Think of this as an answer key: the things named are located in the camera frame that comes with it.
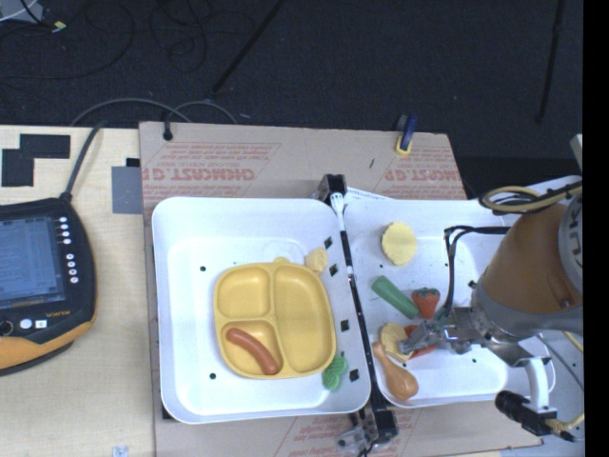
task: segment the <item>toy sausage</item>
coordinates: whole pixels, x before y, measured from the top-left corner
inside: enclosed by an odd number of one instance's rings
[[[247,350],[256,359],[260,369],[267,376],[272,376],[279,372],[279,365],[268,348],[246,331],[240,328],[230,328],[226,331],[226,339]]]

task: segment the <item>yellow toy lemon slice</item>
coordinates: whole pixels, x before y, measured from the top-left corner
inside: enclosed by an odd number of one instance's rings
[[[325,248],[315,248],[304,258],[304,265],[315,273],[321,274],[327,266],[327,251]]]
[[[408,263],[417,251],[417,237],[404,222],[393,222],[381,239],[384,255],[395,265]]]
[[[401,325],[389,322],[384,324],[381,328],[381,343],[383,344],[385,353],[394,357],[402,364],[410,359],[410,356],[412,355],[412,352],[409,354],[402,354],[400,352],[398,342],[406,340],[407,338],[408,335],[406,335],[406,332]]]

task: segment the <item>yellow plate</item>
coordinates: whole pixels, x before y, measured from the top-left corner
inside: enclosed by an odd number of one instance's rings
[[[279,379],[325,369],[336,352],[334,320],[324,283],[311,269],[289,262],[256,263],[226,270],[214,287],[216,336],[225,362],[238,374]],[[226,333],[253,336],[279,365],[265,374]]]

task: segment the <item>black carpet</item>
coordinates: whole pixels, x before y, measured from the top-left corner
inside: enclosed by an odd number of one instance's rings
[[[2,125],[135,128],[190,102],[193,122],[314,129],[416,114],[472,195],[580,172],[583,0],[38,3],[40,22],[0,17]]]

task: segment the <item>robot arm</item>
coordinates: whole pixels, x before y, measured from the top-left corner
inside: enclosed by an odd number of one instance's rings
[[[432,320],[423,321],[401,342],[401,351],[407,354],[441,342],[458,353],[467,352],[472,344],[488,348],[510,367],[524,368],[531,387],[530,400],[502,391],[497,408],[536,435],[554,433],[569,440],[572,436],[548,405],[543,365],[549,359],[530,354],[519,341],[548,329],[583,335],[581,182],[543,195],[516,188],[516,197],[491,201],[491,196],[506,191],[491,191],[480,203],[498,214],[519,213],[511,228],[458,226],[444,232],[451,269],[446,302]],[[565,199],[570,199],[568,206],[560,203]],[[469,232],[505,236],[473,287],[470,307],[454,308],[455,249]]]

